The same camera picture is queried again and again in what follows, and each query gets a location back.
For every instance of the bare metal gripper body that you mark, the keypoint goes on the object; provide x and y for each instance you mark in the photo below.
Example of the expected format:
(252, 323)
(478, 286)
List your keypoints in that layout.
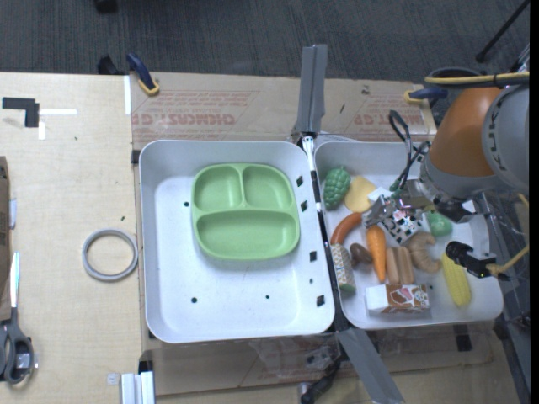
(421, 196)

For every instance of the orange sausage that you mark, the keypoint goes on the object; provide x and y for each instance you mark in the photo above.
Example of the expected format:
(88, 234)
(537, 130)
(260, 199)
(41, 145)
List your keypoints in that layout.
(344, 226)

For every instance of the brown cardboard board red print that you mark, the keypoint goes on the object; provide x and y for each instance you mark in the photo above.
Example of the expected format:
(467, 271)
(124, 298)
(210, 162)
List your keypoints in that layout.
(252, 112)

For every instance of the green divided plate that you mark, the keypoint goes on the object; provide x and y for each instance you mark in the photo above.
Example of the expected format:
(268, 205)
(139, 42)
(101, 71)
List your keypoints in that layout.
(246, 234)

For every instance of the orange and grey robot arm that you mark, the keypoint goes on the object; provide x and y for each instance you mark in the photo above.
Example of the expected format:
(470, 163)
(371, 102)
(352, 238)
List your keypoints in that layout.
(463, 141)

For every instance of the orange carrot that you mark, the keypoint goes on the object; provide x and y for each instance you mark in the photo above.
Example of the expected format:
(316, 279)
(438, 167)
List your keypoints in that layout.
(377, 251)

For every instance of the black and white cow carton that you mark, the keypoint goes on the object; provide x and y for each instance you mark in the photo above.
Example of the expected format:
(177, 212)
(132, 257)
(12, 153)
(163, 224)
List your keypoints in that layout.
(402, 227)

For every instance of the yellow corn cob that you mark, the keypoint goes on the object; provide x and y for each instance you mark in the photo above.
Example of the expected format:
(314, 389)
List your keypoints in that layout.
(457, 280)

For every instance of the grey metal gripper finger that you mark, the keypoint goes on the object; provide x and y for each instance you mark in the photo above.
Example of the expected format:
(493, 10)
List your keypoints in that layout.
(375, 217)
(389, 204)

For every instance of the tan hot dog bun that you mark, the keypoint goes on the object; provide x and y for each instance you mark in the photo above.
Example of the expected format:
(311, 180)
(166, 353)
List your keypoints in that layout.
(400, 265)

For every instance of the patterned packet with green end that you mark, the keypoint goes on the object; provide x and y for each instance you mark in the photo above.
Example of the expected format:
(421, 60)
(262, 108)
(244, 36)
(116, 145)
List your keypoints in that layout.
(343, 267)

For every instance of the grey tape roll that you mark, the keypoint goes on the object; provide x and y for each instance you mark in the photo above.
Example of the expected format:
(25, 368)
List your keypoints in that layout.
(86, 263)

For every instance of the green pepper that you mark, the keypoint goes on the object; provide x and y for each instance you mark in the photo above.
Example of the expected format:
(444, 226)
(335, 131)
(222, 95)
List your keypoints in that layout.
(441, 224)

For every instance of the brown and white carton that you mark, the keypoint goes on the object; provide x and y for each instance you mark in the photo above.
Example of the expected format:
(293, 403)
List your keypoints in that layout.
(400, 299)

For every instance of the yellow potato chip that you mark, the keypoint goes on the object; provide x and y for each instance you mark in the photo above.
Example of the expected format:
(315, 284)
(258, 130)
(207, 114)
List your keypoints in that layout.
(358, 194)

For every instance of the brown potato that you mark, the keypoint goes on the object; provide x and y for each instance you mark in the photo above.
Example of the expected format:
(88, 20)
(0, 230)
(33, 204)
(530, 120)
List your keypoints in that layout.
(360, 254)

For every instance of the green grapes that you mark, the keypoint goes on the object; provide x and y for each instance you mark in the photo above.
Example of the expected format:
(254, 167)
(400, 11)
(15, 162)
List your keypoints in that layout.
(336, 187)

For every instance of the tan croissant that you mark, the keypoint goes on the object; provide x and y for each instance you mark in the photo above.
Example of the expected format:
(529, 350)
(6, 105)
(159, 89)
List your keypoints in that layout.
(423, 253)

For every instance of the white plastic tray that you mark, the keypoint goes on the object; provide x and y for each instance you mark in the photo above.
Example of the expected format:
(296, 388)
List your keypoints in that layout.
(236, 293)
(421, 162)

